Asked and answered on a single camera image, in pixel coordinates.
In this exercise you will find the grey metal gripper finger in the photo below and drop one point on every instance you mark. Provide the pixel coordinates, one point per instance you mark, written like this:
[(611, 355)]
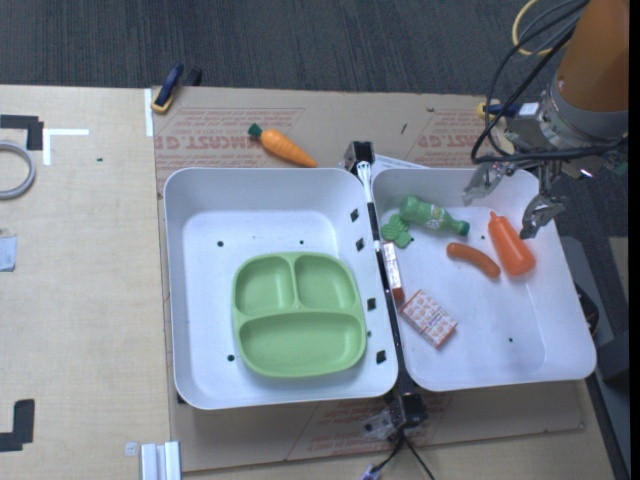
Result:
[(541, 215), (484, 183)]

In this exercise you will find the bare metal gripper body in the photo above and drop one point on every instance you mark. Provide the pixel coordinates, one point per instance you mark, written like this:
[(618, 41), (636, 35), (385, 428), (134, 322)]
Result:
[(537, 140)]

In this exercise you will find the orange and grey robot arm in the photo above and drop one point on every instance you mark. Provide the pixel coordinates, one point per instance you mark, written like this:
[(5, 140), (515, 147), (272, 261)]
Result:
[(597, 53)]

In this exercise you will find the orange bottle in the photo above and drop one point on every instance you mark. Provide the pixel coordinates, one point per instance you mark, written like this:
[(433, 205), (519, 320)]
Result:
[(510, 248)]

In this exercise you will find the green bottle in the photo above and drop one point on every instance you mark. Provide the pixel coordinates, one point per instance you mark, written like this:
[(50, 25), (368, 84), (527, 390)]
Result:
[(430, 215)]

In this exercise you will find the orange sausage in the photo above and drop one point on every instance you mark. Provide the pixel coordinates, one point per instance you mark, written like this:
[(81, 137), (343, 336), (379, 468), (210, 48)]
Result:
[(475, 259)]

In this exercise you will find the white paper sheet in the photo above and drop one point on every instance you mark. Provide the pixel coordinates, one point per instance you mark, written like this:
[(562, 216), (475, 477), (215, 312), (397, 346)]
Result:
[(397, 162)]

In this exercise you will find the green broccoli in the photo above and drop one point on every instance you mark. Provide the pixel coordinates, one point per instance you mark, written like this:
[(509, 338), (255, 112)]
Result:
[(395, 230)]

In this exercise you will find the thin black and white rod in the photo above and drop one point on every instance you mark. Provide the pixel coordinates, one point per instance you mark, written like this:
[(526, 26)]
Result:
[(373, 218)]

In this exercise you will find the narrow orange and white packet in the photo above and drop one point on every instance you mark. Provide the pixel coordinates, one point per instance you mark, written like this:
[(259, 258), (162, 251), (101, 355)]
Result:
[(393, 270)]

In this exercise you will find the white plastic tray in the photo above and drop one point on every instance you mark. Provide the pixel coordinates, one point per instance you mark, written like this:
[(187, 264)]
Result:
[(210, 278), (495, 333)]

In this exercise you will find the orange and white carton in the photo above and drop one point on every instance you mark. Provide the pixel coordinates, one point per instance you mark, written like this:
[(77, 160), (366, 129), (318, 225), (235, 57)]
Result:
[(428, 319)]

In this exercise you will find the brown cardboard board red print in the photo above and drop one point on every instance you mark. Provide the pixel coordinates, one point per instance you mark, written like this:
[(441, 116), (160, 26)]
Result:
[(330, 123)]

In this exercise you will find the orange carrot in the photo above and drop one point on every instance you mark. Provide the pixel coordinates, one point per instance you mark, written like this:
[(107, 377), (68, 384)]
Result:
[(285, 147)]

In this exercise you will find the green divided plate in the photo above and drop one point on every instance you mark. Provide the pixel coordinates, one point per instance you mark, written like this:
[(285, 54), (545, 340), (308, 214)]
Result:
[(300, 340)]

